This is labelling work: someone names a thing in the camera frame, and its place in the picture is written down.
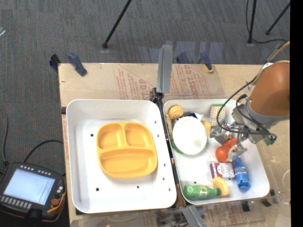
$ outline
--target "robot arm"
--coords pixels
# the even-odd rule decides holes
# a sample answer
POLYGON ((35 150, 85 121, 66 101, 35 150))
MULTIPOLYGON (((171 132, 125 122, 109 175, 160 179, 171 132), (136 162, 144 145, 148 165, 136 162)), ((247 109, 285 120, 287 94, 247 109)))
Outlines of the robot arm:
MULTIPOLYGON (((288 44, 289 41, 277 50, 283 49, 288 44)), ((235 121, 229 125, 225 121, 219 122, 217 119, 218 125, 210 133, 210 137, 214 137, 220 143, 226 140, 227 132, 237 135, 236 145, 230 149, 228 161, 233 161, 237 156, 247 151, 241 145, 241 142, 246 139, 249 139, 252 143, 264 140, 267 145, 273 144, 276 135, 268 130, 278 122, 290 118, 289 61, 264 64, 257 76, 250 83, 240 88, 233 96, 249 84, 254 85, 250 96, 241 95, 232 111, 232 117, 235 121)))

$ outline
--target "white tray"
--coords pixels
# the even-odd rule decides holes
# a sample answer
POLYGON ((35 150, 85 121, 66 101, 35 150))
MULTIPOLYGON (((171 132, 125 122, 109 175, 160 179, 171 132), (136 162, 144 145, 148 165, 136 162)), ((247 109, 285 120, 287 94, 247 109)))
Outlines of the white tray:
POLYGON ((163 209, 177 198, 162 119, 156 104, 146 100, 77 99, 66 109, 71 194, 84 213, 163 209), (158 165, 149 175, 112 178, 100 168, 96 135, 105 123, 133 121, 152 133, 158 165))
MULTIPOLYGON (((198 113, 202 114, 202 120, 210 120, 211 105, 223 104, 226 99, 197 99, 197 100, 170 100, 164 104, 163 111, 166 115, 170 107, 179 105, 182 107, 184 113, 198 113)), ((231 100, 226 105, 225 119, 228 123, 232 123, 232 110, 236 106, 234 100, 231 100)), ((219 203, 226 201, 257 199, 266 196, 269 192, 269 182, 266 176, 258 149, 255 144, 249 140, 242 143, 243 147, 248 151, 241 155, 241 160, 245 165, 250 181, 250 188, 247 191, 240 191, 237 186, 237 180, 226 179, 230 194, 225 197, 214 197, 205 200, 189 200, 189 203, 194 205, 202 205, 209 203, 219 203)), ((173 156, 175 159, 177 174, 181 189, 184 185, 202 184, 212 187, 212 175, 209 165, 212 162, 218 162, 215 158, 215 151, 220 146, 214 138, 207 139, 205 148, 197 155, 182 155, 174 148, 173 156)))

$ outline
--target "blue bottle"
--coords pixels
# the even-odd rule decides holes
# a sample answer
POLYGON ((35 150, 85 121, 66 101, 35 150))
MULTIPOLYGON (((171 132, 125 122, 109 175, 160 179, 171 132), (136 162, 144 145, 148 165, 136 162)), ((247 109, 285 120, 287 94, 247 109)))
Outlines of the blue bottle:
POLYGON ((245 165, 241 162, 241 158, 235 158, 233 170, 236 175, 236 179, 238 182, 239 189, 248 189, 250 187, 250 183, 247 176, 247 171, 245 165))

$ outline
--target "white bowl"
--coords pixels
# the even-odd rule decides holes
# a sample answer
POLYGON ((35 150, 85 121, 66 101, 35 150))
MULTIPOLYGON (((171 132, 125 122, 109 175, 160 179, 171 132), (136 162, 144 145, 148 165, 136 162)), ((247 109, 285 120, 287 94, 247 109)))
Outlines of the white bowl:
POLYGON ((192 116, 182 117, 175 122, 172 137, 176 147, 187 155, 198 154, 207 142, 204 125, 192 116))

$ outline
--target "button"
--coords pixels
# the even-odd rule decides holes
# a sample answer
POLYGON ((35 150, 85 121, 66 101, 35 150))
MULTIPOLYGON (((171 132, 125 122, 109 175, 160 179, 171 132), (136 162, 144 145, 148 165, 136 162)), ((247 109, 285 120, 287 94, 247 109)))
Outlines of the button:
POLYGON ((53 208, 57 207, 59 205, 60 201, 58 199, 52 199, 51 205, 53 208))

